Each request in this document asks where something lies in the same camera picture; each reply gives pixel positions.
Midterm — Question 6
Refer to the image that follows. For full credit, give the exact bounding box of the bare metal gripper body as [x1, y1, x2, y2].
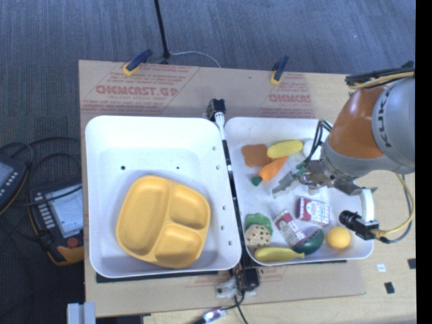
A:
[296, 159, 339, 188]

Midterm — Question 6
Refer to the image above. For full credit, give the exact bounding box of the orange carrot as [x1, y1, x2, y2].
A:
[250, 155, 289, 186]

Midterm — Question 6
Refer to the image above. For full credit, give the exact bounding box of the yellow corn cob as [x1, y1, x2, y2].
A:
[266, 139, 304, 160]

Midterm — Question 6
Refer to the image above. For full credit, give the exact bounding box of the white plastic tray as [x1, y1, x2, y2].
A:
[84, 114, 243, 279]
[223, 116, 375, 267]

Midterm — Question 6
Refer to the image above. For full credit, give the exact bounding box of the red and white carton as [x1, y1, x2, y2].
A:
[296, 196, 331, 227]

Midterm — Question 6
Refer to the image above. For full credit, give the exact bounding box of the green lettuce leaf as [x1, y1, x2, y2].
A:
[244, 213, 274, 236]

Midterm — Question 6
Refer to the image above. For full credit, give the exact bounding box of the red and white can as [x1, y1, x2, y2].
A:
[273, 209, 307, 248]

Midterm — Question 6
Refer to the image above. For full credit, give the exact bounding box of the orange toast slice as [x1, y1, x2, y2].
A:
[240, 144, 273, 169]

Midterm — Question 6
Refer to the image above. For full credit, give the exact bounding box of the chocolate chip biscuit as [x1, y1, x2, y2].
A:
[244, 224, 272, 250]

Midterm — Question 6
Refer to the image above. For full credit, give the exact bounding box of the thin black and white rod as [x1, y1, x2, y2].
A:
[215, 112, 244, 267]

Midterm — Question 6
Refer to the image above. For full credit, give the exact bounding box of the green and red watermelon slice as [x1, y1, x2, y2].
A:
[292, 227, 325, 256]

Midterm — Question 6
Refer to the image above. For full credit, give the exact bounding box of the yellow banana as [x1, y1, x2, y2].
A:
[254, 246, 306, 263]

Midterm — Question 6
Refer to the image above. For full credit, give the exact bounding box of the yellow lemon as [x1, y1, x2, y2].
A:
[325, 225, 352, 250]

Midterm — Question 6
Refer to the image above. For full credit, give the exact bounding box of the yellow divided plate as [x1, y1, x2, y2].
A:
[115, 174, 212, 270]

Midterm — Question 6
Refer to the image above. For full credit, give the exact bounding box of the brown cardboard board red print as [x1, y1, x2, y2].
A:
[78, 59, 367, 319]

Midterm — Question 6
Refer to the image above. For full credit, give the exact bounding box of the black stand pole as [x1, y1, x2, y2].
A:
[146, 0, 172, 65]

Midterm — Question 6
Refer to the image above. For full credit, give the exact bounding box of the black cylinder on white bracket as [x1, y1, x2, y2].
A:
[338, 187, 381, 241]

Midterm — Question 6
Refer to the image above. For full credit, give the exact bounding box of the black block with thin wires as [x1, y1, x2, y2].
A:
[235, 267, 261, 292]
[206, 98, 227, 122]

